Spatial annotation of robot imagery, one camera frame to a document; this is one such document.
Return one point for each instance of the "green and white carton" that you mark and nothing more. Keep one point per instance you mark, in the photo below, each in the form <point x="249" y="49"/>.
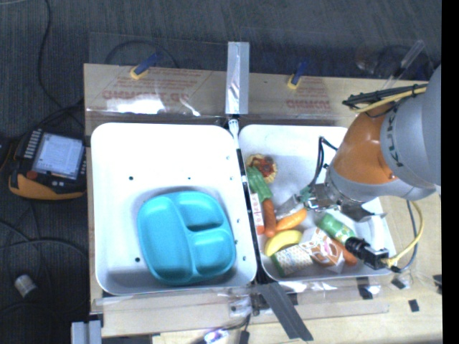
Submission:
<point x="292" y="260"/>

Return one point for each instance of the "red toy sausage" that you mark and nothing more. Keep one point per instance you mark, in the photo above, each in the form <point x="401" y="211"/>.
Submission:
<point x="269" y="217"/>

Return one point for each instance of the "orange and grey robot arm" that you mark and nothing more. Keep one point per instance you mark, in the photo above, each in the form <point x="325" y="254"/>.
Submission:
<point x="362" y="156"/>

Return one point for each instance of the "green bottle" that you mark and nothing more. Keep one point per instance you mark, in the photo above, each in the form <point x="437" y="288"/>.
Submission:
<point x="335" y="228"/>

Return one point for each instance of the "white plastic tray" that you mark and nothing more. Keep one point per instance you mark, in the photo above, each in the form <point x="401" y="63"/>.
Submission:
<point x="161" y="156"/>
<point x="290" y="149"/>

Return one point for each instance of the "orange toy carrot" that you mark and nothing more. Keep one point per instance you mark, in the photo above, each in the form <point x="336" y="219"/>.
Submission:
<point x="291" y="220"/>

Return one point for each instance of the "black cylinder on white bracket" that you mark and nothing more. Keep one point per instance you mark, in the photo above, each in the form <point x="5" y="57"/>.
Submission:
<point x="369" y="253"/>

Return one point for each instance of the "red and white packet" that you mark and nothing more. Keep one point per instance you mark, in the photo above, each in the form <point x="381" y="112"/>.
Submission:
<point x="257" y="211"/>

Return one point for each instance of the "green toy vegetable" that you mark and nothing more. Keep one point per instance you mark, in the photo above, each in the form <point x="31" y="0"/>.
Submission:
<point x="261" y="185"/>

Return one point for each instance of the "brown and white carton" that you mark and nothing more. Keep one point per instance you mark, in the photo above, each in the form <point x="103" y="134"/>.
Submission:
<point x="322" y="247"/>

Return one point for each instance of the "toy pizza slice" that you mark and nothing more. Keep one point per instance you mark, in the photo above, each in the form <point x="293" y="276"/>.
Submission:
<point x="267" y="165"/>

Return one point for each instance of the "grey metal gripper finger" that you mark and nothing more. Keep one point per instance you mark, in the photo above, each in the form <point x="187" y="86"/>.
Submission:
<point x="358" y="212"/>
<point x="289" y="205"/>

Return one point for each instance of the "brown cardboard board red print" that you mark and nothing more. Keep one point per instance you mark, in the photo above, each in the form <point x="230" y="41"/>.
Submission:
<point x="172" y="95"/>

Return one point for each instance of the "small grey metal can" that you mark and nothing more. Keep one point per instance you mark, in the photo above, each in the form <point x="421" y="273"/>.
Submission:
<point x="26" y="285"/>

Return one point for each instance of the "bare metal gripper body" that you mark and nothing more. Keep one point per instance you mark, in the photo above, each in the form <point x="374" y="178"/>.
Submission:
<point x="322" y="196"/>

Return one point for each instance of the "orange toy sausage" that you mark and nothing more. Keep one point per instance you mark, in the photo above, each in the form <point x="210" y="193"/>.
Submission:
<point x="349" y="256"/>

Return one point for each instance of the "blue divided plate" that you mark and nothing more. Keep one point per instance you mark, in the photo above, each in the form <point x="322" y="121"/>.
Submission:
<point x="186" y="238"/>

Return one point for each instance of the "yellow banana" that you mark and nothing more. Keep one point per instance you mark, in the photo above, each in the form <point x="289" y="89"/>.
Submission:
<point x="283" y="240"/>

